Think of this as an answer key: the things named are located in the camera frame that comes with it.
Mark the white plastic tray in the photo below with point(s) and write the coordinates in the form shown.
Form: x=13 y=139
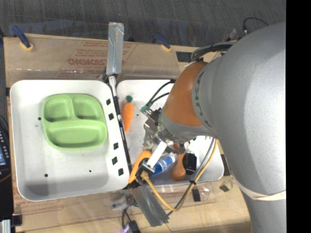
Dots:
x=73 y=173
x=141 y=91

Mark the orange toy carrot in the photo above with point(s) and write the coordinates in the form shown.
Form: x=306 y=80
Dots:
x=128 y=115

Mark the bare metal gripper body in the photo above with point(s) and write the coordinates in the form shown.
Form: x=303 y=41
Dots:
x=155 y=127

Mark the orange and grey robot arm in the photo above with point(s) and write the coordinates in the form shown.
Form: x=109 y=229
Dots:
x=243 y=101

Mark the brown cardboard board, red print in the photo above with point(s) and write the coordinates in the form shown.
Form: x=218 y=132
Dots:
x=60 y=54

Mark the clear bottle with blue label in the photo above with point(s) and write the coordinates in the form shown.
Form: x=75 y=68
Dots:
x=163 y=165

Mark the black cylinder on white bracket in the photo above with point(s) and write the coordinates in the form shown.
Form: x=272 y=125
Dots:
x=155 y=155

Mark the orange curved toy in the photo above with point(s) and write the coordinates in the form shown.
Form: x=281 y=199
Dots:
x=139 y=160

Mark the brown pear-shaped toy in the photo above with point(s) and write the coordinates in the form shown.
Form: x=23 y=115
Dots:
x=179 y=170

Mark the green divided plate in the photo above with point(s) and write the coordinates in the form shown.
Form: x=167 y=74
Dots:
x=73 y=132

